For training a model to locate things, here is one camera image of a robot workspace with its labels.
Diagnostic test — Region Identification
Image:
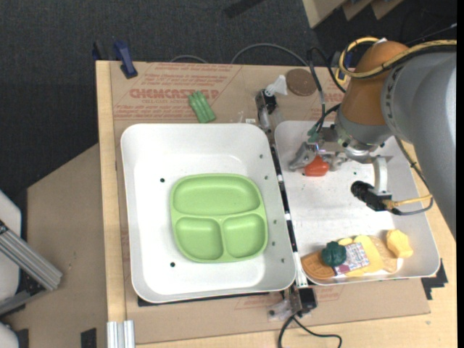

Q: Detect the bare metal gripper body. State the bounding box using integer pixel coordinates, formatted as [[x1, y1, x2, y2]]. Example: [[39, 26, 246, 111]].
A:
[[313, 125, 382, 165]]

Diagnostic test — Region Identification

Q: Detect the red orange toy pepper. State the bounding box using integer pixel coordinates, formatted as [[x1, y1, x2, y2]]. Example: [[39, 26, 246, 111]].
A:
[[303, 155, 331, 178]]

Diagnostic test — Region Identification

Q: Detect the thin black and white rod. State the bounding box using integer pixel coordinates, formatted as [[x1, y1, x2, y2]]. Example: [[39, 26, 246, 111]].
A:
[[263, 74, 310, 288]]

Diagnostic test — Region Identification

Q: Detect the white plastic tray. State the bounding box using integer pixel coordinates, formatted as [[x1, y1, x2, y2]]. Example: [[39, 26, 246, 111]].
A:
[[120, 122, 299, 305], [273, 119, 442, 287]]

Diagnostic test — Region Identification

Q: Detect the brown round biscuit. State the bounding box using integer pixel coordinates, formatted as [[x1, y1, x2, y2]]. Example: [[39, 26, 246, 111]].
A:
[[285, 67, 319, 98]]

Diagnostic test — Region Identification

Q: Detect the green divided plate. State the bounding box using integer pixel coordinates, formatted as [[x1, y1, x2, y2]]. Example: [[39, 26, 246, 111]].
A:
[[168, 173, 270, 265]]

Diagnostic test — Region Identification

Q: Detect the dark green toy broccoli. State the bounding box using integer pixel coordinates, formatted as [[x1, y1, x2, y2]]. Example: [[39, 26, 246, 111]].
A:
[[320, 241, 348, 268]]

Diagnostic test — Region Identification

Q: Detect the small printed packet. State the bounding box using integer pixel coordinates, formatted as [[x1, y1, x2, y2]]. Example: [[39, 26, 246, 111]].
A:
[[332, 242, 371, 276]]

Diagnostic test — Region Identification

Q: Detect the yellow flat toy slice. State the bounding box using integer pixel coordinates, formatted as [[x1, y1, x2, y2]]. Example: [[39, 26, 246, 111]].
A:
[[337, 234, 386, 278]]

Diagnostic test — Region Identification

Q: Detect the yellow lumpy toy block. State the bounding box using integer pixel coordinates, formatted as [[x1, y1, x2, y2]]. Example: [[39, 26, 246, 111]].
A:
[[385, 228, 415, 260]]

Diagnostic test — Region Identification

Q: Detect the orange toy waffle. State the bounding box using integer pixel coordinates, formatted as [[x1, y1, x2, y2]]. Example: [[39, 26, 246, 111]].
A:
[[300, 250, 336, 281]]

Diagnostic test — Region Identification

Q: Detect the tan toy cracker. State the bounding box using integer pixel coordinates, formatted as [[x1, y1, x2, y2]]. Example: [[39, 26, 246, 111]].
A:
[[368, 235, 399, 274]]

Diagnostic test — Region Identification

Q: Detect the green toy asparagus bunch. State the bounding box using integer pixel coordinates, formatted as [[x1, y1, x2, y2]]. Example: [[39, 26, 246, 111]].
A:
[[187, 90, 218, 125]]

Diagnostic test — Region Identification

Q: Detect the brown cardboard board, red print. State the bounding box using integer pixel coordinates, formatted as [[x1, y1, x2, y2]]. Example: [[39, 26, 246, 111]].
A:
[[108, 60, 432, 345]]

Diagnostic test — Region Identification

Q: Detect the black cylinder on white bracket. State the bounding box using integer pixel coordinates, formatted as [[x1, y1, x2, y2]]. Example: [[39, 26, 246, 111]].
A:
[[349, 156, 394, 212]]

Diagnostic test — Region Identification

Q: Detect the black block with thin wires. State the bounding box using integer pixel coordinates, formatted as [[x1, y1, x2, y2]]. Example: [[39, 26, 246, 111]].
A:
[[294, 286, 319, 315], [255, 89, 279, 123]]

